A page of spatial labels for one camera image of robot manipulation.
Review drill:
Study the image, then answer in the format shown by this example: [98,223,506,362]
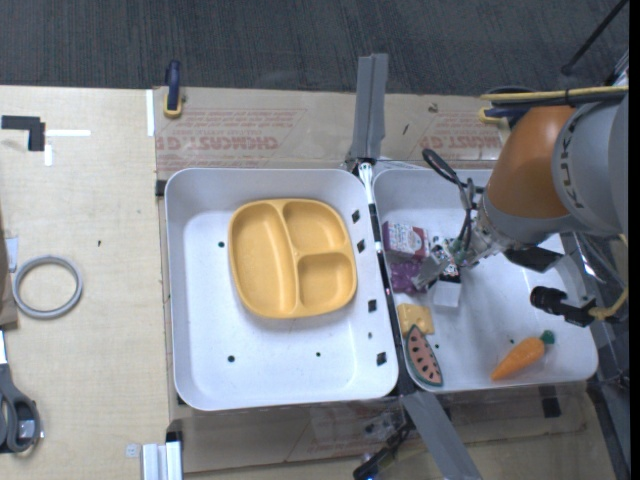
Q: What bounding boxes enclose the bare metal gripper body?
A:
[446,217,503,270]

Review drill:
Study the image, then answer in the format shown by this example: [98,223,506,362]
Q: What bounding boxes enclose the black and white packet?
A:
[429,243,463,284]

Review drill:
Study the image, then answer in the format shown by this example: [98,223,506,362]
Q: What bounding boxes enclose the purple grapes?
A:
[389,259,427,295]

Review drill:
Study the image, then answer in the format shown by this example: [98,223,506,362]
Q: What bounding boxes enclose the white cube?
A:
[432,280,463,309]

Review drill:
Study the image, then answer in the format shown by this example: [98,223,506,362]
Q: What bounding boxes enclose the pink and white carton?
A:
[382,220,431,261]

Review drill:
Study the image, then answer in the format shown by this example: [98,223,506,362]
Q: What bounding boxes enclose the yellow cheese wedge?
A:
[396,303,436,338]

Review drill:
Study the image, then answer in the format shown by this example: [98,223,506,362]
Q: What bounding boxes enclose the white plastic tray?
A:
[372,167,600,395]
[163,167,400,413]

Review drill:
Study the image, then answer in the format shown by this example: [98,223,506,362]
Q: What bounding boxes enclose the watermelon slice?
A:
[403,323,445,389]

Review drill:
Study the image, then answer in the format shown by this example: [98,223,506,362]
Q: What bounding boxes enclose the orange carrot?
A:
[490,329,557,383]

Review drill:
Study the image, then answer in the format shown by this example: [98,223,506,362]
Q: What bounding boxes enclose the yellow divided plate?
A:
[227,197,359,320]

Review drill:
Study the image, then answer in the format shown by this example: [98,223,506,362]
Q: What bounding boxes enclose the brown cardboard board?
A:
[152,86,603,474]

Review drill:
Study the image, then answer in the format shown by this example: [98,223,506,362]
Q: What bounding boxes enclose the grey ring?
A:
[12,254,85,320]

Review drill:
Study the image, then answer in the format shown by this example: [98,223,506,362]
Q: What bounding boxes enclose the grey handled scissors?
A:
[0,330,45,455]

